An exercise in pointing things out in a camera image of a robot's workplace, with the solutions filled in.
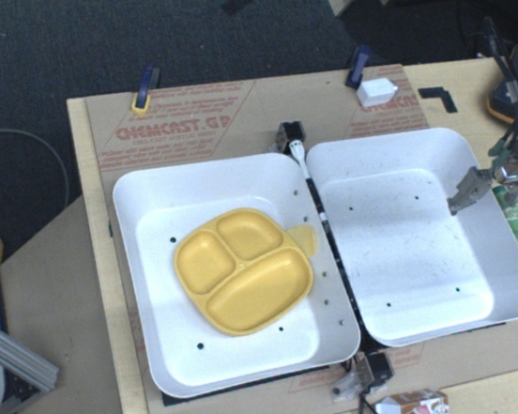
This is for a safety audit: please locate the green bottle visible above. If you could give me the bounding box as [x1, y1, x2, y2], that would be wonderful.
[492, 182, 518, 251]

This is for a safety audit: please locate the white plastic tray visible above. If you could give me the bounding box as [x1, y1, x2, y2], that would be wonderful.
[109, 143, 367, 405]
[302, 116, 518, 357]

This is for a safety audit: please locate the small white box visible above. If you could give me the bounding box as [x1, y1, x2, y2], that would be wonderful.
[354, 75, 402, 111]

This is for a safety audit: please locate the thin black and white rod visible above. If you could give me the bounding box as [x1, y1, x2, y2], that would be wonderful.
[288, 134, 367, 361]

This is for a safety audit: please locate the brown and white carton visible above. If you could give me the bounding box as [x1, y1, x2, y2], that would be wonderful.
[372, 386, 450, 414]

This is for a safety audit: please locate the yellow divided plate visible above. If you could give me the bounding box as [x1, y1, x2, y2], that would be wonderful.
[167, 198, 322, 345]

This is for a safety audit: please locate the brown cardboard board red print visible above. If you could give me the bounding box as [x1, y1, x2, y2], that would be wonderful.
[83, 42, 518, 414]

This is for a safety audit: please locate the black block with thin wires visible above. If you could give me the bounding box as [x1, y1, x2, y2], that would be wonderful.
[268, 119, 307, 154]
[327, 348, 398, 404]

